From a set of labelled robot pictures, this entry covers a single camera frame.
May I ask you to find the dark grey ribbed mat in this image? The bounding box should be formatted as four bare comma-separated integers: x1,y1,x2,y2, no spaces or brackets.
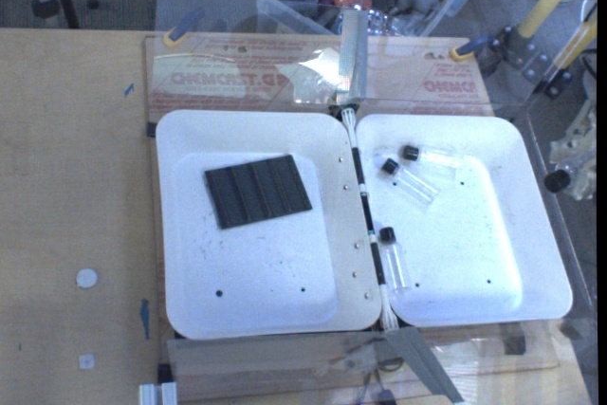
203,154,314,230

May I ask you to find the thin black and white rod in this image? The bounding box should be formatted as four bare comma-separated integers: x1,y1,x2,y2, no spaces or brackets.
340,107,400,332

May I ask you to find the clear bottle with black cap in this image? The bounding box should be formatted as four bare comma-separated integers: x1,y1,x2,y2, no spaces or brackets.
377,226,413,293
380,157,440,206
401,144,464,173

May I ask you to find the white plastic tray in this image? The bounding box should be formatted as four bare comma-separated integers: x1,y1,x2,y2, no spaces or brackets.
354,112,574,329
155,108,383,341

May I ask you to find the black cylinder on white bracket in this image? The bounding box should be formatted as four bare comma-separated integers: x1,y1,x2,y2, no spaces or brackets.
543,99,598,202

